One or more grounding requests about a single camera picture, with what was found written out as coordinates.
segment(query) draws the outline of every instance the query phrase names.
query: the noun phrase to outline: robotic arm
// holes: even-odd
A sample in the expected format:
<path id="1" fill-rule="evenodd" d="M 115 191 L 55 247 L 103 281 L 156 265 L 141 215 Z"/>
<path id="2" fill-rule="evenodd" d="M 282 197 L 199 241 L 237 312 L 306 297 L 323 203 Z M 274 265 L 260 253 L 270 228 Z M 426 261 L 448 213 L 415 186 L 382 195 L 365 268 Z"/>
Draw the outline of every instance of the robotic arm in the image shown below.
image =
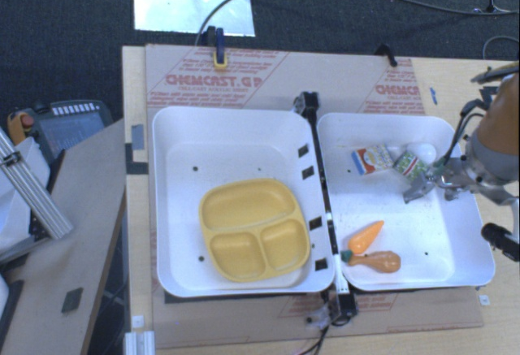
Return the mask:
<path id="1" fill-rule="evenodd" d="M 461 120 L 448 152 L 421 174 L 403 197 L 408 203 L 430 192 L 435 186 L 444 189 L 444 197 L 451 201 L 461 192 L 480 193 L 499 206 L 511 206 L 513 231 L 489 223 L 482 236 L 492 246 L 501 249 L 507 257 L 520 261 L 518 197 L 508 193 L 504 186 L 518 180 L 518 62 L 488 71 L 472 79 L 484 84 L 502 80 L 495 99 L 468 102 L 461 111 Z M 471 113 L 474 108 L 485 115 Z M 456 143 L 467 123 L 481 116 L 479 126 L 466 140 L 466 152 L 452 158 Z"/>

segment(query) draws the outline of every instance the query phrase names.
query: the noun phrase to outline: carrot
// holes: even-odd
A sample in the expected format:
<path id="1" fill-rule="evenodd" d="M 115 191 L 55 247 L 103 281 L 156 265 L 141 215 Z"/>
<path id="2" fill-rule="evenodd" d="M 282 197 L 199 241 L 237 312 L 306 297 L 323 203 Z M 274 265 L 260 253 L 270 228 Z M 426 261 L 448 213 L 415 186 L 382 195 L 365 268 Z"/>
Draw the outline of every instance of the carrot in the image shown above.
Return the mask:
<path id="1" fill-rule="evenodd" d="M 377 221 L 353 235 L 349 241 L 349 249 L 355 254 L 363 254 L 366 249 L 374 242 L 381 231 L 384 221 Z"/>

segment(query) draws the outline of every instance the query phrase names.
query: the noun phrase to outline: dark floor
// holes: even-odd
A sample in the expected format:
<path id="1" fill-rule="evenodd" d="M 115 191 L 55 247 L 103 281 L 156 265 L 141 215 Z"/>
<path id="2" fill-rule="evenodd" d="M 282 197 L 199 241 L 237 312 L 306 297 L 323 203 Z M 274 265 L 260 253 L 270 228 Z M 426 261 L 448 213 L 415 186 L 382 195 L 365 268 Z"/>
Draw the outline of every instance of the dark floor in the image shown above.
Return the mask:
<path id="1" fill-rule="evenodd" d="M 417 0 L 472 12 L 489 0 Z M 517 11 L 519 0 L 495 0 Z M 518 39 L 518 13 L 477 17 L 397 0 L 251 0 L 256 37 L 229 37 L 230 46 L 266 50 L 373 54 L 381 43 L 398 56 L 482 58 L 490 38 Z M 193 34 L 133 28 L 133 0 L 0 0 L 0 125 L 35 101 L 101 99 L 123 115 L 121 47 L 146 43 L 192 45 Z M 487 47 L 494 59 L 518 58 L 518 43 Z M 91 353 L 120 353 L 122 251 L 102 302 Z"/>

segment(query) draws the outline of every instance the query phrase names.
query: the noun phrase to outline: yellow divided plate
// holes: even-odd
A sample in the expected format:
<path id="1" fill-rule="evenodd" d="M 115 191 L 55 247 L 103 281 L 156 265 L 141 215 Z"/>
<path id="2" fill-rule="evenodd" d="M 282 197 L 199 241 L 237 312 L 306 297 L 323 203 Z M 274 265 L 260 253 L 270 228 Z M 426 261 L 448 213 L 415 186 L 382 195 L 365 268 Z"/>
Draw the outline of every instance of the yellow divided plate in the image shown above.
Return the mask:
<path id="1" fill-rule="evenodd" d="M 309 257 L 300 206 L 278 180 L 252 179 L 211 189 L 201 200 L 199 219 L 214 266 L 232 281 L 286 274 Z"/>

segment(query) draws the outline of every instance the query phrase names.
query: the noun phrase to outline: white egg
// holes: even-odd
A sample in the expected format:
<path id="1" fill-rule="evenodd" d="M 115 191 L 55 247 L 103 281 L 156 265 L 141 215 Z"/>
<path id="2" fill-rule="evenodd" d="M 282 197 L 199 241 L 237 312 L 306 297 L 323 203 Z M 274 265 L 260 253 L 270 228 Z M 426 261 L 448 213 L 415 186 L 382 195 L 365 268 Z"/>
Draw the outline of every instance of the white egg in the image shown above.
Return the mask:
<path id="1" fill-rule="evenodd" d="M 428 165 L 432 164 L 437 158 L 437 150 L 430 143 L 409 143 L 406 149 Z"/>

